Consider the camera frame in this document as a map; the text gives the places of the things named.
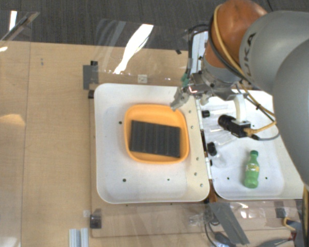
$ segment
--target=metal bracket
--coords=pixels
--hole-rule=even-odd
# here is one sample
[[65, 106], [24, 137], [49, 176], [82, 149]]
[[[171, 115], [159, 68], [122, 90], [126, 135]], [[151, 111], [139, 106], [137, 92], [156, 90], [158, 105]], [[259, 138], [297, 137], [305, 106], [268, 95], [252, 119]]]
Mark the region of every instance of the metal bracket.
[[98, 84], [98, 62], [91, 61], [90, 65], [84, 65], [83, 69], [83, 89], [89, 90], [89, 84]]
[[229, 203], [210, 203], [210, 207], [232, 243], [249, 244], [249, 240], [233, 214]]
[[274, 209], [276, 211], [276, 218], [285, 218], [287, 216], [283, 201], [274, 201]]
[[102, 211], [100, 208], [97, 208], [90, 218], [90, 228], [102, 228]]

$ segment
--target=gray robot arm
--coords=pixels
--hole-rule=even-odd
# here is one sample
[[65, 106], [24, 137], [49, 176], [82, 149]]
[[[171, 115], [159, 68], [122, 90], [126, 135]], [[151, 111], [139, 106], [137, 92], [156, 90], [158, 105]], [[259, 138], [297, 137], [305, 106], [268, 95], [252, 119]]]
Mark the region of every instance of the gray robot arm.
[[239, 61], [273, 97], [277, 127], [309, 191], [309, 13], [276, 11], [245, 33]]

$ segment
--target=clear acrylic barrier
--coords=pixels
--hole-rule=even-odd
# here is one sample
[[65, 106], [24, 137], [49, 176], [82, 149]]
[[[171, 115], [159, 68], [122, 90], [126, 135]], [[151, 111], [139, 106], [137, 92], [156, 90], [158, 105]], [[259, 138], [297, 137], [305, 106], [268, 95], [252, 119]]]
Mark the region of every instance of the clear acrylic barrier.
[[[90, 84], [91, 90], [102, 83], [181, 85], [180, 78], [187, 65], [186, 30], [103, 20], [99, 23], [97, 32], [96, 43], [100, 47], [95, 49], [90, 61], [97, 62], [98, 82]], [[145, 80], [140, 79], [142, 75], [145, 75]], [[91, 103], [91, 136], [94, 136], [92, 105]], [[227, 107], [222, 107], [225, 112], [233, 112], [226, 109]], [[100, 213], [102, 224], [101, 229], [92, 230], [94, 239], [98, 238], [104, 242], [107, 237], [137, 236], [136, 239], [141, 240], [145, 236], [151, 236], [152, 238], [144, 241], [140, 246], [147, 246], [147, 244], [155, 246], [171, 235], [181, 235], [181, 237], [193, 235], [193, 241], [198, 246], [208, 246], [208, 240], [203, 238], [208, 204], [199, 202], [125, 205], [108, 204], [103, 201], [96, 191], [95, 144], [94, 140], [91, 142], [93, 145], [92, 213]], [[289, 206], [284, 208], [286, 215], [299, 221], [295, 201], [284, 202]], [[282, 243], [285, 244], [283, 246], [294, 245], [290, 238], [290, 231], [283, 225], [284, 219], [276, 215], [274, 201], [231, 202], [230, 205], [250, 239], [248, 246], [257, 246], [273, 238], [286, 240]], [[213, 227], [213, 230], [224, 232], [224, 228], [220, 225]], [[209, 235], [216, 245], [227, 246], [215, 240], [214, 232], [209, 232]], [[182, 245], [189, 246], [189, 244], [191, 242], [186, 241]]]
[[[1, 17], [0, 39], [11, 12]], [[22, 18], [18, 12], [16, 23]], [[180, 85], [186, 31], [102, 20], [95, 32], [96, 46], [30, 48], [30, 26], [18, 41], [0, 42], [0, 247], [68, 246], [73, 228], [88, 228], [93, 247], [209, 246], [204, 224], [211, 221], [214, 232], [225, 229], [213, 222], [208, 203], [109, 204], [98, 196], [94, 102], [82, 87], [82, 66], [90, 61], [98, 62], [90, 90], [107, 82]], [[230, 202], [247, 246], [291, 238], [280, 212], [299, 222], [299, 203], [279, 203]], [[90, 229], [89, 213], [99, 214], [101, 228]]]
[[0, 11], [0, 246], [21, 244], [30, 23], [37, 15]]

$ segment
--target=green bottle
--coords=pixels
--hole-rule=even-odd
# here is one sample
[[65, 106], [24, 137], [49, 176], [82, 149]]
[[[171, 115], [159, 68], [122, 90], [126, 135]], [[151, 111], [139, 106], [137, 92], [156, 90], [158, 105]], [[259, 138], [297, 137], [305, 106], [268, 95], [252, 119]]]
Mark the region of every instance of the green bottle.
[[259, 177], [260, 166], [256, 160], [259, 155], [259, 152], [257, 152], [256, 150], [252, 150], [250, 152], [250, 155], [251, 160], [247, 163], [246, 166], [244, 185], [245, 187], [248, 188], [256, 188], [259, 184], [258, 177]]

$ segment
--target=gray carpet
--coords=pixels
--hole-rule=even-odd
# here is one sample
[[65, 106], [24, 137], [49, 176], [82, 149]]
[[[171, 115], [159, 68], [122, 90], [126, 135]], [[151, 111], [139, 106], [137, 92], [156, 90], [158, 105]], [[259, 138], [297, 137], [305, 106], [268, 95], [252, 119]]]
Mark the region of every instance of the gray carpet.
[[[207, 22], [226, 0], [0, 0], [0, 10], [38, 11], [32, 40], [98, 44], [103, 19], [188, 28]], [[267, 0], [253, 0], [270, 11]], [[309, 0], [270, 0], [274, 10], [309, 12]], [[154, 47], [165, 47], [162, 43]]]

